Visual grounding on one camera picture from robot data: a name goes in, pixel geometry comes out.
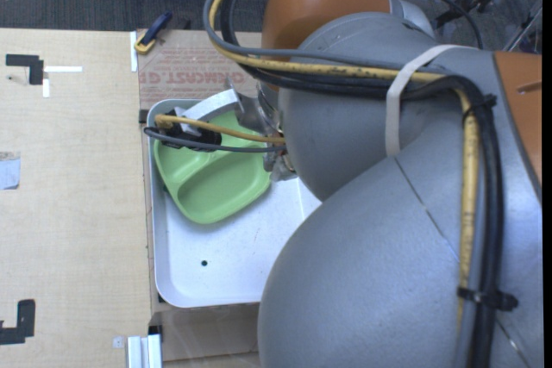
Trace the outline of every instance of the white strap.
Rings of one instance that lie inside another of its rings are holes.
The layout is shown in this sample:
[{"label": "white strap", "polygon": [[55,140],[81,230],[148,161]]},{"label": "white strap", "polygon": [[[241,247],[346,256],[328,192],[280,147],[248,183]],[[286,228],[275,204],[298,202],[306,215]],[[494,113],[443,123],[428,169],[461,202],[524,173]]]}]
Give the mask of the white strap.
[{"label": "white strap", "polygon": [[398,140],[398,125],[400,120],[400,95],[403,92],[406,84],[411,79],[411,76],[421,66],[429,63],[439,54],[444,53],[458,45],[438,45],[428,49],[425,53],[418,55],[414,60],[409,61],[403,69],[401,69],[397,77],[393,80],[389,91],[387,92],[386,106],[386,152],[387,156],[391,157],[400,152],[400,144]]}]

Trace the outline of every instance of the divided green plate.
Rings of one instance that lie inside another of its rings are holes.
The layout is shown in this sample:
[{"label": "divided green plate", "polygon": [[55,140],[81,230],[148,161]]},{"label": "divided green plate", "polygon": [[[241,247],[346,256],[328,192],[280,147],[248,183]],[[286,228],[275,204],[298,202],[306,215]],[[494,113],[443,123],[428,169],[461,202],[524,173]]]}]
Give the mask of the divided green plate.
[{"label": "divided green plate", "polygon": [[[238,124],[234,112],[212,123],[248,134]],[[263,143],[223,134],[223,145],[264,147]],[[196,152],[187,147],[175,149],[154,142],[155,164],[173,201],[188,219],[211,224],[233,215],[261,196],[270,185],[263,168],[262,153]]]}]

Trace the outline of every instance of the wooden table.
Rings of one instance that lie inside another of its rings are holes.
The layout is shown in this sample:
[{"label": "wooden table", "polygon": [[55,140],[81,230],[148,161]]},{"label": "wooden table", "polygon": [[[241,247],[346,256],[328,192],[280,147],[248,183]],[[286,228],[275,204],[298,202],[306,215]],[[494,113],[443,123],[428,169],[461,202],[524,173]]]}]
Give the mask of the wooden table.
[{"label": "wooden table", "polygon": [[[151,317],[129,33],[0,29],[0,48],[0,153],[21,160],[17,189],[0,190],[3,326],[36,302],[34,337],[1,345],[0,366],[124,367],[117,336]],[[6,53],[82,72],[48,74],[45,98]]]}]

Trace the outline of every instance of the white tray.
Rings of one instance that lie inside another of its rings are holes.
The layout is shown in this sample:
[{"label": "white tray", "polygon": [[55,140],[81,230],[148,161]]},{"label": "white tray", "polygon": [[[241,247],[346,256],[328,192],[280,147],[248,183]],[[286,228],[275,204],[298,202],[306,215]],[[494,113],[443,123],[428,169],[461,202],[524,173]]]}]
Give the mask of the white tray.
[{"label": "white tray", "polygon": [[[154,125],[156,114],[197,102],[158,102],[147,124]],[[150,139],[154,271],[161,297],[180,308],[259,302],[280,250],[320,202],[294,178],[271,183],[263,196],[225,220],[197,224],[163,190],[152,145]]]}]

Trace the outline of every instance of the yellow cable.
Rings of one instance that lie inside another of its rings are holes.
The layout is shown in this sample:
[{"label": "yellow cable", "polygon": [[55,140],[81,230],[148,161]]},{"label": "yellow cable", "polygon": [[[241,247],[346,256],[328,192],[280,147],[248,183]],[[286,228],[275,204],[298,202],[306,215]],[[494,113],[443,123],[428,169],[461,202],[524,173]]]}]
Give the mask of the yellow cable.
[{"label": "yellow cable", "polygon": [[173,123],[184,123],[190,124],[192,126],[197,126],[198,128],[209,129],[213,132],[218,132],[220,134],[230,135],[236,138],[242,138],[249,141],[260,141],[261,143],[273,143],[273,144],[285,144],[285,139],[282,137],[265,137],[262,135],[246,134],[245,132],[240,132],[234,129],[225,128],[224,126],[218,126],[216,124],[201,122],[200,120],[193,120],[191,118],[186,118],[183,116],[174,116],[174,115],[162,115],[158,114],[155,116],[155,124],[160,128],[169,129]]},{"label": "yellow cable", "polygon": [[[213,0],[210,6],[209,22],[211,27],[215,28],[215,17],[222,0]],[[258,59],[233,53],[220,47],[218,43],[211,39],[215,49],[228,59],[232,59],[241,65],[248,65],[259,69],[267,69],[282,72],[312,73],[322,75],[335,75],[343,77],[361,77],[361,78],[381,78],[384,80],[393,80],[397,77],[398,71],[393,69],[353,66],[353,65],[321,65],[305,64],[289,61],[278,61],[270,59]],[[429,72],[414,72],[411,80],[415,82],[428,83],[442,77],[441,74]],[[461,99],[463,112],[466,112],[470,103],[465,95],[457,90]],[[464,141],[462,154],[462,195],[461,195],[461,257],[460,257],[460,284],[466,286],[471,262],[471,253],[474,238],[474,213],[477,194],[477,181],[479,170],[479,128],[475,117],[468,115],[464,122]],[[462,301],[459,302],[458,317],[461,317]]]}]

